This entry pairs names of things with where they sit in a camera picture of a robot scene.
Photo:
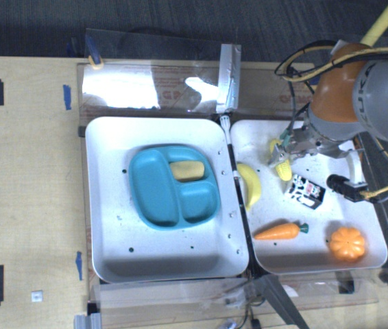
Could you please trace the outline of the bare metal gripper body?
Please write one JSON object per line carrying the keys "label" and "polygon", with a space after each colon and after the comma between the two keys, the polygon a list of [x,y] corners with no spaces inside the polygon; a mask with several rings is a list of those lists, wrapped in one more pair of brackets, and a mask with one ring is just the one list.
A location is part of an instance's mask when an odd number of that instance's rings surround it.
{"label": "bare metal gripper body", "polygon": [[296,158],[316,154],[334,159],[345,158],[349,151],[344,151],[339,147],[343,143],[344,141],[334,141],[322,136],[313,127],[286,129],[282,133],[282,150]]}

